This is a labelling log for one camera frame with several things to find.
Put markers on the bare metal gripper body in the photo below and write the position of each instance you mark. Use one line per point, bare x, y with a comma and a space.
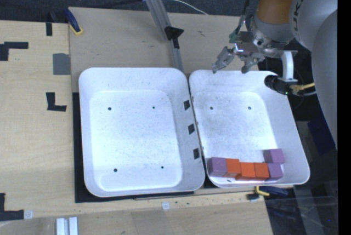
251, 46

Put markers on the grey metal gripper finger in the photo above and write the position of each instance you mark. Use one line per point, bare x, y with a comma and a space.
222, 60
249, 65

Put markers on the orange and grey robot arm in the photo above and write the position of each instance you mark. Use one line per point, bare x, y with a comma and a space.
310, 14

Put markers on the white plastic tray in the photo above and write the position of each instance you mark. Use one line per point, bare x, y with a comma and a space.
235, 124
131, 135

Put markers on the purple cube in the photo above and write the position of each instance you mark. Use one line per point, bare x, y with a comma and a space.
275, 171
216, 166
275, 155

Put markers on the orange cube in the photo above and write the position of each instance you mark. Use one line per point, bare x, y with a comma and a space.
233, 165
248, 169
261, 170

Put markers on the pale wood board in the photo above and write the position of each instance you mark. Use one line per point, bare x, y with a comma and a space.
120, 42

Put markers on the black cylinder on white bracket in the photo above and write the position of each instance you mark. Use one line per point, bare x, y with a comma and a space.
275, 83

